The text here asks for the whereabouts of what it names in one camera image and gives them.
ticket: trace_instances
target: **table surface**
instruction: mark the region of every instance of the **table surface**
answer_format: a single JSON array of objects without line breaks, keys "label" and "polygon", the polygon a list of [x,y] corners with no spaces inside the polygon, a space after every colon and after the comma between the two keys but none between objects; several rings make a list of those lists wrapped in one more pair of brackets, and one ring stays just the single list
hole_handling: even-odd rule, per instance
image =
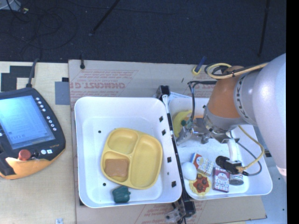
[{"label": "table surface", "polygon": [[[2,189],[0,220],[4,223],[92,224],[98,223],[99,217],[106,224],[124,222],[142,224],[153,223],[152,221],[157,220],[153,216],[146,215],[146,213],[150,213],[151,210],[157,208],[155,205],[134,205],[103,209],[91,209],[79,205],[76,178],[78,174],[74,165],[76,163],[76,152],[73,143],[74,132],[71,125],[73,119],[72,103],[70,105],[57,105],[55,99],[55,92],[57,92],[55,91],[55,82],[61,82],[63,77],[75,77],[74,74],[77,71],[80,72],[80,70],[76,71],[77,68],[73,66],[79,64],[79,62],[71,60],[69,63],[38,63],[36,66],[32,85],[43,95],[56,114],[66,138],[66,149],[55,162],[38,173],[16,180],[0,178]],[[10,67],[12,66],[31,65],[32,63],[0,62],[0,73],[10,73]],[[194,78],[191,74],[193,66],[181,64],[152,64],[150,66],[144,63],[125,63],[126,66],[124,66],[124,63],[120,62],[100,62],[98,64],[96,61],[87,61],[85,65],[86,70],[88,70],[88,65],[90,67],[97,66],[97,70],[138,70],[133,75],[134,77],[131,77],[131,81],[126,80],[122,74],[122,81],[126,80],[125,82],[127,82],[127,90],[123,91],[123,96],[129,96],[131,92],[139,90],[136,84],[139,84],[139,88],[141,85],[148,89],[147,92],[142,93],[143,96],[147,96],[150,93],[152,94],[153,90],[156,91],[157,84],[167,82],[167,85],[171,84],[173,87],[179,87],[182,76],[186,80]],[[147,74],[145,74],[148,69],[151,72],[151,77],[147,77]],[[180,69],[180,77],[171,76],[171,79],[163,77],[163,73],[171,73],[174,69]],[[27,82],[28,78],[17,78],[17,89],[24,88]],[[185,88],[177,88],[174,91],[188,93]],[[245,220],[266,218],[260,196],[198,201],[195,204],[197,213],[192,218],[187,219],[188,224],[199,222],[244,223]]]}]

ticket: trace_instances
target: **yellow plate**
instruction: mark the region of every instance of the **yellow plate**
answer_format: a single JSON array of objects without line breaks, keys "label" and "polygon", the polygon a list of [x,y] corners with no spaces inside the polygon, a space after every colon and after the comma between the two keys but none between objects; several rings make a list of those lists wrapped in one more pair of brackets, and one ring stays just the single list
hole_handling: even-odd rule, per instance
[{"label": "yellow plate", "polygon": [[[133,129],[117,128],[105,142],[100,165],[109,180],[135,189],[147,189],[157,181],[162,157],[162,145],[155,137]],[[109,176],[105,172],[106,161],[113,159],[128,164],[125,176]]]}]

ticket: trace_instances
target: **white tray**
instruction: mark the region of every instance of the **white tray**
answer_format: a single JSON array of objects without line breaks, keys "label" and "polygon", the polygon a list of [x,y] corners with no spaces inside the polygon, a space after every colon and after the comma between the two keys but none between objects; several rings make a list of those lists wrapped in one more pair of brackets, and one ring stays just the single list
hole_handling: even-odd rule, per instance
[{"label": "white tray", "polygon": [[[180,198],[182,185],[167,113],[165,105],[159,99],[83,97],[76,102],[74,110],[78,189],[79,197],[86,206],[102,208],[128,204],[171,203]],[[115,128],[130,128],[147,133],[157,138],[163,147],[163,161],[156,183],[144,190],[129,188],[131,194],[128,203],[114,202],[112,190],[120,185],[108,180],[100,167],[105,141]]]},{"label": "white tray", "polygon": [[[196,98],[195,99],[195,116],[203,116],[203,106],[207,105],[207,98]],[[170,112],[172,120],[174,120],[175,115],[181,111],[188,111],[192,109],[192,99],[191,98],[174,98],[170,102]],[[247,133],[249,133],[253,138],[256,138],[256,134],[253,126],[243,125],[242,126]],[[240,138],[240,143],[245,146],[249,151],[258,157],[261,153],[260,147],[248,138],[239,128],[236,128],[232,131],[232,134],[235,138]],[[184,163],[191,161],[193,153],[198,153],[203,157],[206,157],[215,162],[217,156],[222,155],[229,157],[229,150],[227,144],[221,144],[214,139],[209,139],[209,142],[206,144],[201,144],[199,139],[190,139],[186,142],[181,143],[178,148],[178,155],[180,162]],[[238,159],[242,161],[242,165],[248,165],[253,161],[253,157],[245,151],[242,147],[237,145]],[[213,190],[212,188],[205,196],[198,196],[194,194],[190,187],[189,181],[185,181],[185,189],[187,193],[196,200],[208,200],[208,199],[217,199],[225,197],[236,197],[236,196],[254,196],[254,195],[266,195],[272,190],[272,180],[266,166],[265,160],[262,157],[260,159],[262,165],[262,172],[255,176],[243,176],[244,184],[240,186],[229,186],[229,192],[224,193],[220,191]],[[246,171],[248,173],[256,173],[259,170],[258,163],[254,164]],[[213,183],[213,174],[209,176],[210,181]]]}]

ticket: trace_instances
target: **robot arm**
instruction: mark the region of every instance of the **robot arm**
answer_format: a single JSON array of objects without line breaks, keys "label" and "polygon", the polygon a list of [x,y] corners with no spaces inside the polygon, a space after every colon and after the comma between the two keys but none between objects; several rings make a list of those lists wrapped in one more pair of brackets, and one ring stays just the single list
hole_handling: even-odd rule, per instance
[{"label": "robot arm", "polygon": [[238,125],[257,126],[286,181],[286,54],[261,70],[219,79],[205,107],[203,124],[218,141]]}]

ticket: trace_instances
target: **yellow cable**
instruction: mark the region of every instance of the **yellow cable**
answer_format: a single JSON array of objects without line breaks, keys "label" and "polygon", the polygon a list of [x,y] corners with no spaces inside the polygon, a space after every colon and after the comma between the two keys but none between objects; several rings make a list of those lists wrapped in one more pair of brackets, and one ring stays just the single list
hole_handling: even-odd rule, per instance
[{"label": "yellow cable", "polygon": [[260,64],[260,65],[256,65],[254,67],[250,67],[248,69],[245,69],[245,70],[241,70],[241,71],[237,71],[237,72],[234,72],[233,74],[228,74],[228,75],[223,75],[223,76],[220,76],[220,75],[213,75],[210,70],[214,67],[217,67],[217,66],[227,66],[227,67],[231,67],[231,65],[229,64],[226,64],[226,63],[217,63],[217,64],[214,64],[214,65],[211,65],[209,66],[207,69],[206,69],[206,73],[211,77],[211,78],[214,78],[214,79],[225,79],[225,78],[230,78],[230,77],[233,77],[233,76],[238,76],[238,75],[241,75],[241,74],[244,74],[244,73],[247,73],[247,72],[250,72],[250,71],[253,71],[253,70],[258,70],[260,68],[263,68],[267,65],[268,63],[263,63],[263,64]]},{"label": "yellow cable", "polygon": [[242,171],[248,169],[249,167],[251,167],[253,164],[255,164],[257,161],[259,161],[262,156],[264,155],[265,153],[265,149],[264,147],[262,146],[262,144],[260,144],[258,141],[256,141],[254,138],[252,138],[241,126],[238,126],[244,134],[246,134],[252,141],[254,141],[262,150],[261,154],[255,159],[253,160],[249,165],[245,166],[245,167],[236,167],[238,169],[238,171],[241,173]]}]

